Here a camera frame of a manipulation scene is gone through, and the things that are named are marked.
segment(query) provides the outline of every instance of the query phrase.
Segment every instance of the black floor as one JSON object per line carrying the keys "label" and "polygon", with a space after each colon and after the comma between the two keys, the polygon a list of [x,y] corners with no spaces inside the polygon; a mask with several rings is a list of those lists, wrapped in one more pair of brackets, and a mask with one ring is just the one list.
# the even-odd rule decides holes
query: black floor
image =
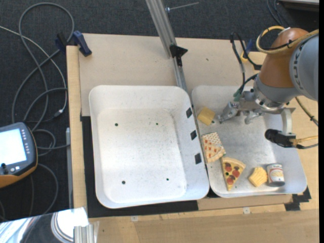
{"label": "black floor", "polygon": [[[57,34],[62,32],[68,37],[72,26],[64,10],[53,5],[36,6],[23,15],[29,7],[43,2],[56,3],[69,11],[75,22],[75,30],[84,33],[157,35],[145,0],[0,0],[0,26],[18,32],[21,19],[21,33],[38,43],[48,54],[52,54],[57,50]],[[229,39],[232,32],[237,32],[243,40],[248,41],[255,40],[265,28],[278,25],[267,9],[266,0],[164,2],[170,8],[199,2],[198,5],[171,10],[170,21],[177,37]],[[319,28],[318,12],[288,10],[282,5],[277,5],[277,10],[281,13],[280,19],[284,27],[299,27],[307,31]],[[27,44],[38,62],[46,59],[38,48],[30,42]],[[66,78],[64,54],[59,53],[54,60]],[[33,129],[36,124],[33,121],[41,117],[44,99],[35,105],[25,120],[29,105],[45,91],[39,70],[36,70],[19,93],[12,117],[16,92],[35,68],[36,63],[24,47],[21,38],[0,28],[0,127],[24,120]],[[53,64],[46,63],[42,70],[48,89],[63,87],[61,75]],[[44,121],[37,127],[38,130],[52,132],[57,146],[66,143],[65,131],[69,127],[68,107],[57,118],[52,117],[62,109],[64,100],[64,92],[51,93],[44,117],[44,120],[50,121]],[[50,146],[52,137],[48,133],[41,131],[35,132],[34,135],[38,146]],[[49,211],[68,208],[66,149],[53,150],[40,156],[39,162],[55,173],[59,183],[57,199]],[[51,205],[55,190],[54,178],[46,169],[39,167],[32,174],[32,179],[27,177],[21,182],[0,189],[0,215],[6,219],[18,219],[41,214]]]}

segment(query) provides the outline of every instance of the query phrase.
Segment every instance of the white tray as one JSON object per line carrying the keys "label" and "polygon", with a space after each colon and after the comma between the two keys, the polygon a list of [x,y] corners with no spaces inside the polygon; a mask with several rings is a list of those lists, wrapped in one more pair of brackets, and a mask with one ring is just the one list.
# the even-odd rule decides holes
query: white tray
{"label": "white tray", "polygon": [[206,196],[207,171],[199,138],[192,139],[196,126],[184,90],[97,86],[89,103],[102,205],[123,208]]}
{"label": "white tray", "polygon": [[[266,114],[255,118],[252,123],[244,123],[245,116],[236,116],[220,124],[220,115],[228,101],[233,99],[237,87],[199,86],[192,91],[192,102],[198,115],[206,106],[216,115],[215,123],[207,126],[198,121],[200,135],[217,132],[226,150],[226,156],[239,159],[247,166],[231,191],[227,191],[220,160],[207,164],[211,189],[221,197],[239,197],[264,194],[301,193],[306,189],[306,176],[295,148],[283,148],[266,140],[267,129],[282,130],[280,115]],[[281,163],[286,184],[270,187],[266,184],[253,186],[248,177],[254,167],[266,167],[271,163]]]}

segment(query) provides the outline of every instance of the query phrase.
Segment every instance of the pepperoni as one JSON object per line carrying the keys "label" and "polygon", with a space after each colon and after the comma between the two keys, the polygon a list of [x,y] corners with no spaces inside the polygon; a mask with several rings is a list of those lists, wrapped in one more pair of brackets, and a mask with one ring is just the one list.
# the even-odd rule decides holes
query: pepperoni
{"label": "pepperoni", "polygon": [[229,185],[232,185],[234,183],[233,179],[231,179],[230,177],[228,177],[226,179],[226,182],[229,184]]}
{"label": "pepperoni", "polygon": [[236,178],[239,177],[240,173],[238,170],[233,170],[232,172],[233,176],[235,176]]}

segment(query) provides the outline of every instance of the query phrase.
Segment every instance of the toy pizza slice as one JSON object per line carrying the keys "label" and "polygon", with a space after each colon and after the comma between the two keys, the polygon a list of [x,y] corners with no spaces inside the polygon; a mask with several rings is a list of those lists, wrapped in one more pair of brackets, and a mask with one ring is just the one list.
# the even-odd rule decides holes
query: toy pizza slice
{"label": "toy pizza slice", "polygon": [[202,136],[207,163],[214,162],[226,154],[216,132]]}
{"label": "toy pizza slice", "polygon": [[221,160],[226,187],[227,190],[230,191],[241,176],[246,165],[243,162],[230,157],[222,157]]}

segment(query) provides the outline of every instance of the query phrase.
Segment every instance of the can label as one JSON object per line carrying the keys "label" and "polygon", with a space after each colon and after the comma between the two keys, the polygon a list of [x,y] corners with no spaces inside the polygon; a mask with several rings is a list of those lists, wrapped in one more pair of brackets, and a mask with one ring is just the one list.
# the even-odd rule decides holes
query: can label
{"label": "can label", "polygon": [[285,184],[282,164],[273,163],[267,166],[268,182],[270,186],[283,186]]}

